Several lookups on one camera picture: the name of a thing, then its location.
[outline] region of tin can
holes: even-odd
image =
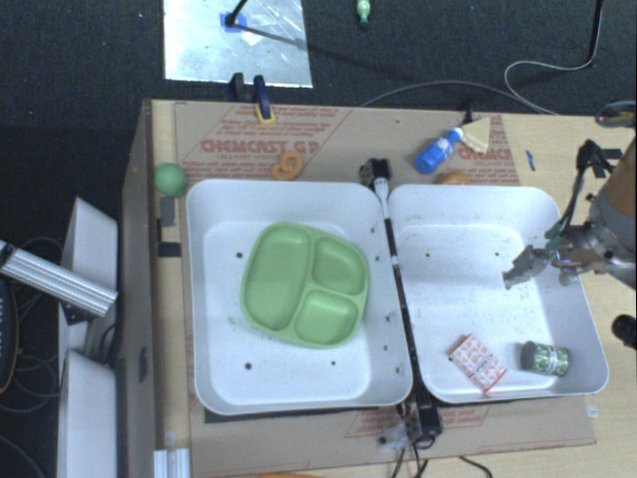
[[[526,342],[520,361],[524,370],[562,377],[568,371],[569,354],[564,347]]]

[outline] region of white cable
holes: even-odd
[[[509,82],[509,72],[514,67],[521,66],[521,65],[538,66],[538,67],[541,67],[541,68],[553,69],[555,71],[562,71],[562,72],[573,72],[573,71],[581,71],[582,69],[586,69],[587,67],[589,67],[595,61],[595,57],[597,56],[597,46],[599,45],[599,35],[600,35],[600,31],[601,31],[601,22],[602,22],[602,13],[599,14],[599,22],[597,23],[597,29],[595,30],[595,44],[593,46],[593,51],[590,54],[590,58],[586,62],[584,62],[581,66],[575,66],[575,67],[568,68],[568,67],[563,67],[563,66],[555,66],[553,64],[547,64],[545,62],[538,62],[538,61],[535,61],[535,60],[518,60],[517,62],[513,62],[512,64],[510,64],[505,69],[505,84],[507,85],[507,89],[509,89],[509,91],[523,105],[527,105],[528,107],[532,108],[533,110],[535,110],[536,112],[539,112],[541,114],[548,114],[548,115],[551,115],[551,116],[556,116],[557,115],[556,112],[553,112],[553,111],[548,110],[548,109],[546,109],[544,107],[536,105],[535,103],[532,103],[528,99],[524,98],[521,94],[516,92],[514,90],[514,88],[511,86],[511,83]]]

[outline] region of green plate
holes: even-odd
[[[368,288],[367,261],[355,246],[281,222],[257,239],[243,277],[241,309],[260,330],[329,349],[358,329]]]

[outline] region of black and orange clamp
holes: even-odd
[[[246,88],[243,73],[235,73],[228,84],[228,100],[238,103],[250,101],[257,104],[257,119],[260,123],[268,124],[275,121],[275,114],[270,106],[270,96],[263,76],[257,75],[254,79],[255,91],[250,96]]]

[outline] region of metal sheet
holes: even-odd
[[[239,0],[164,0],[164,59],[168,80],[312,87],[301,0],[249,0],[228,29],[225,14]]]

